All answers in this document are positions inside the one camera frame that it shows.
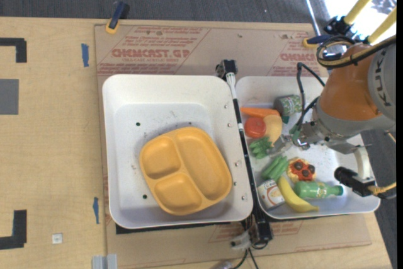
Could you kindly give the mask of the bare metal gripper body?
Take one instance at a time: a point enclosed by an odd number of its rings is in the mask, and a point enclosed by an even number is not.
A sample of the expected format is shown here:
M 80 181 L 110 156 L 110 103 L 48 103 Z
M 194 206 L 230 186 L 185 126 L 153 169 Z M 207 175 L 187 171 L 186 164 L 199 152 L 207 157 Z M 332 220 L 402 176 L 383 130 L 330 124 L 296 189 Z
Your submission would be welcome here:
M 292 142 L 301 149 L 309 149 L 312 144 L 322 142 L 327 134 L 317 121 L 297 123 L 290 130 Z

